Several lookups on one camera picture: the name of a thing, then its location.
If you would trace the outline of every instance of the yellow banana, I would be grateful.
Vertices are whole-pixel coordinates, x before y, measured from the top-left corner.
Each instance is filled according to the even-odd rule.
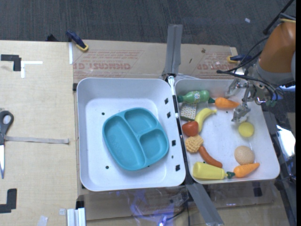
[[[200,133],[203,128],[204,120],[211,114],[216,113],[216,109],[211,110],[210,108],[204,108],[200,112],[197,113],[194,120],[198,123],[198,132]]]

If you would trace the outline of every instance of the yellow ball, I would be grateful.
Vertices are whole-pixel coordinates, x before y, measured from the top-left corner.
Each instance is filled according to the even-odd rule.
[[[249,122],[243,122],[239,125],[238,131],[243,137],[250,137],[254,133],[254,126]]]

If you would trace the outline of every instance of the wooden surface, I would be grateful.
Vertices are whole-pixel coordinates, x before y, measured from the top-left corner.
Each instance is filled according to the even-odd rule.
[[[6,141],[5,177],[0,179],[0,204],[7,190],[17,189],[16,209],[0,214],[0,225],[35,226],[40,216],[48,226],[65,225],[60,208],[74,208],[77,199],[73,71],[68,43],[0,41],[1,54],[15,54],[26,65],[25,78],[13,62],[0,61],[0,108],[15,118],[8,136],[68,138],[66,144]]]

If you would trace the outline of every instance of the green bottle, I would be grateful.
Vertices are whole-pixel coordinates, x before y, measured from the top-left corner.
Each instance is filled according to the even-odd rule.
[[[192,103],[206,102],[210,99],[210,95],[208,90],[191,91],[184,96],[177,96],[177,99],[179,103],[186,102],[192,104]]]

